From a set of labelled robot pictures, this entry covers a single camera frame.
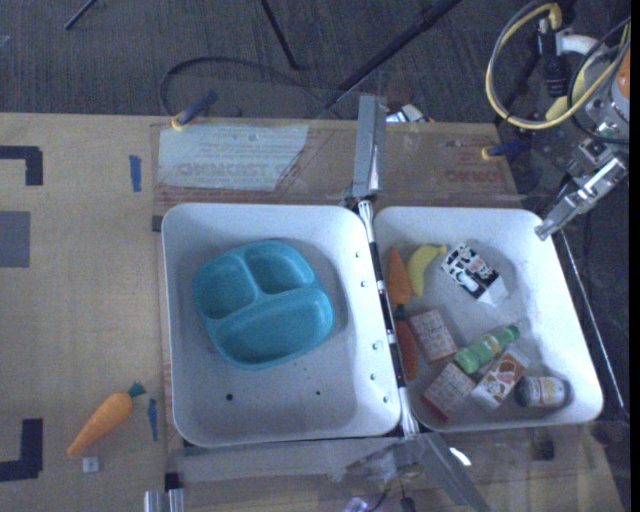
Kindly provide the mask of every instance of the small box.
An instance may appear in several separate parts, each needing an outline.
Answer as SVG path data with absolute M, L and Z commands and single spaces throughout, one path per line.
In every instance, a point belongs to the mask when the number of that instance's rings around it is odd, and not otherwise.
M 516 348 L 509 347 L 482 378 L 471 396 L 478 403 L 496 409 L 523 377 L 529 360 Z
M 82 458 L 82 472 L 83 473 L 96 473 L 100 471 L 100 459 L 98 457 L 83 457 Z
M 464 403 L 476 383 L 451 362 L 436 377 L 420 400 L 443 421 Z
M 509 295 L 502 276 L 464 243 L 456 245 L 440 268 L 480 302 L 497 306 Z
M 437 309 L 409 317 L 409 325 L 427 363 L 442 361 L 458 351 Z

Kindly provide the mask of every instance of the toy bottle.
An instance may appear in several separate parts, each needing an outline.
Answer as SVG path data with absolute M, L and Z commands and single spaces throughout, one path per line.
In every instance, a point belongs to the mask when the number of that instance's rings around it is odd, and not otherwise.
M 471 375 L 494 357 L 500 355 L 507 345 L 520 337 L 516 325 L 507 325 L 502 329 L 483 334 L 466 347 L 460 349 L 453 360 L 467 374 Z

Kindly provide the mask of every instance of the plastic carrot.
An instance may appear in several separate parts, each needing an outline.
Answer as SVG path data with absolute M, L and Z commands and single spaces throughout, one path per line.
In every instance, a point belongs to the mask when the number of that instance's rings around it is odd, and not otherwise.
M 67 454 L 78 453 L 126 420 L 133 408 L 132 398 L 144 393 L 146 391 L 142 384 L 135 381 L 126 393 L 114 393 L 108 397 L 78 432 L 67 448 Z
M 392 304 L 406 304 L 411 300 L 411 281 L 398 249 L 389 250 L 387 293 Z
M 413 380 L 418 375 L 418 347 L 413 332 L 406 320 L 398 318 L 395 320 L 396 338 L 400 344 L 402 355 L 402 367 L 407 380 Z

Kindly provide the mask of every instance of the yellow cable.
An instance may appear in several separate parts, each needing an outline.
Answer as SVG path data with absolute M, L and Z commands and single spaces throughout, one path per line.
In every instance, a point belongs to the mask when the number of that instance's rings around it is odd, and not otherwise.
M 552 119 L 547 122 L 532 123 L 525 119 L 512 117 L 509 112 L 507 112 L 500 105 L 498 105 L 493 95 L 493 92 L 491 90 L 491 82 L 492 82 L 491 69 L 493 67 L 494 59 L 498 57 L 498 54 L 500 53 L 504 45 L 507 43 L 507 41 L 511 37 L 513 37 L 513 35 L 520 29 L 520 27 L 522 27 L 525 23 L 527 23 L 528 21 L 530 21 L 531 19 L 533 19 L 534 17 L 536 17 L 538 14 L 542 12 L 545 12 L 545 11 L 549 11 L 550 13 L 553 12 L 553 17 L 551 16 L 551 14 L 549 15 L 550 23 L 554 29 L 557 29 L 559 25 L 555 27 L 554 25 L 556 25 L 558 22 L 562 23 L 561 14 L 559 14 L 560 12 L 559 9 L 560 8 L 558 4 L 548 3 L 534 9 L 526 16 L 523 16 L 520 20 L 518 20 L 509 28 L 509 30 L 505 33 L 502 40 L 498 41 L 494 56 L 489 61 L 489 66 L 487 67 L 487 73 L 485 77 L 485 89 L 487 93 L 487 98 L 489 99 L 489 103 L 491 104 L 493 109 L 498 113 L 498 115 L 504 118 L 507 122 L 519 128 L 523 128 L 527 130 L 544 130 L 547 128 L 552 128 L 554 126 L 557 126 L 560 123 L 563 123 L 564 121 L 569 119 L 571 116 L 573 116 L 578 111 L 578 109 L 581 108 L 582 105 L 584 105 L 587 102 L 589 97 L 598 89 L 598 87 L 600 87 L 600 85 L 602 85 L 604 80 L 606 80 L 609 77 L 610 73 L 614 71 L 615 64 L 609 65 L 607 69 L 596 79 L 596 81 L 591 85 L 591 87 L 587 89 L 587 91 L 580 97 L 580 99 L 578 99 L 576 103 L 572 105 L 572 107 L 569 110 L 567 110 L 560 117 L 557 117 L 556 119 Z M 628 31 L 625 29 L 624 37 L 626 37 L 627 35 L 628 35 Z
M 620 47 L 622 47 L 622 45 L 626 43 L 627 35 L 629 34 L 629 28 L 630 28 L 630 25 L 625 25 L 624 30 L 622 32 L 622 37 L 620 38 L 620 43 L 619 43 Z M 593 55 L 591 59 L 589 59 L 589 61 L 585 62 L 582 69 L 578 71 L 578 76 L 576 77 L 576 83 L 573 88 L 573 95 L 571 97 L 572 104 L 578 101 L 584 95 L 584 84 L 585 84 L 584 73 L 586 68 L 588 67 L 588 64 L 591 61 L 593 61 L 593 59 L 595 58 L 597 58 L 597 54 Z M 553 105 L 551 105 L 549 110 L 547 110 L 547 112 L 545 113 L 545 119 L 547 121 L 551 121 L 553 119 L 556 119 L 557 117 L 560 117 L 562 114 L 564 114 L 567 111 L 567 105 L 568 105 L 567 96 L 562 96 L 560 98 L 557 98 L 556 101 L 553 103 Z

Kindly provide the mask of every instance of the can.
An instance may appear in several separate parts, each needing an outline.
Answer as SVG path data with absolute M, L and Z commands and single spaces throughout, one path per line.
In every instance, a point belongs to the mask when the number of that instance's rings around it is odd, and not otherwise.
M 568 386 L 557 377 L 523 377 L 515 389 L 516 402 L 522 407 L 562 407 Z

